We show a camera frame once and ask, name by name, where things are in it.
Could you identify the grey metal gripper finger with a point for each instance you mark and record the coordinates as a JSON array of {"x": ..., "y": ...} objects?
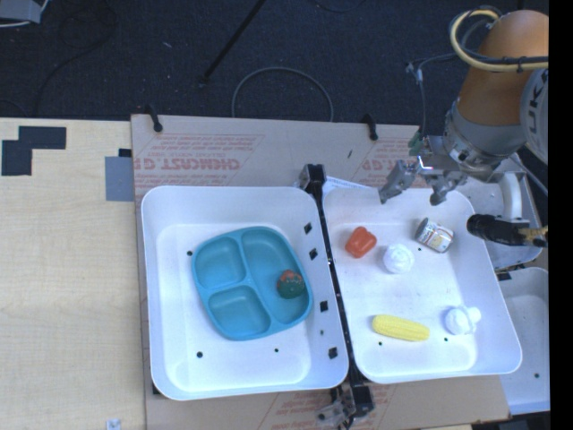
[
  {"x": 395, "y": 183},
  {"x": 441, "y": 188}
]

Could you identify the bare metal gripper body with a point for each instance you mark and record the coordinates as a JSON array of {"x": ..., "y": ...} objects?
[{"x": 452, "y": 161}]

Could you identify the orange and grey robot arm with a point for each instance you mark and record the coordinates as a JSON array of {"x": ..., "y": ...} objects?
[{"x": 497, "y": 88}]

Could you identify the small labelled can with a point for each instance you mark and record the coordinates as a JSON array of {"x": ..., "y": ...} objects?
[{"x": 433, "y": 235}]

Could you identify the orange toy bell pepper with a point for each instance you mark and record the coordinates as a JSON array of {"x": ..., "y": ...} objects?
[{"x": 360, "y": 241}]

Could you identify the white round toy food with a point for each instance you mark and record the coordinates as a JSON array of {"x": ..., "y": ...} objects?
[{"x": 398, "y": 258}]

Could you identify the white plastic tray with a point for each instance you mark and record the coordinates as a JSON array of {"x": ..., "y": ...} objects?
[
  {"x": 233, "y": 294},
  {"x": 416, "y": 294}
]

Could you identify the thin black rod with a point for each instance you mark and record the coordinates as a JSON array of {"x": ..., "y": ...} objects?
[{"x": 333, "y": 280}]

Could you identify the brown cardboard board red print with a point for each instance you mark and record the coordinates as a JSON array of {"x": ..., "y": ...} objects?
[{"x": 277, "y": 159}]

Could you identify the white toy bottle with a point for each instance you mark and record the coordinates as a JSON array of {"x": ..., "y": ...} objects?
[{"x": 461, "y": 320}]

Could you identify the green and orange toy vegetable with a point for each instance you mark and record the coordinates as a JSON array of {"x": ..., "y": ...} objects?
[{"x": 291, "y": 284}]

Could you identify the yellow toy corn cob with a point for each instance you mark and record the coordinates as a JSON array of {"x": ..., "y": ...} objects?
[{"x": 400, "y": 328}]

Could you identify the blue divided plate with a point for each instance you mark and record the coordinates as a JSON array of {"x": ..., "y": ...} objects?
[{"x": 250, "y": 282}]

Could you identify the black cylinder on white bracket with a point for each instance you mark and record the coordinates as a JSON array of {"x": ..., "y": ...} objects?
[{"x": 501, "y": 226}]

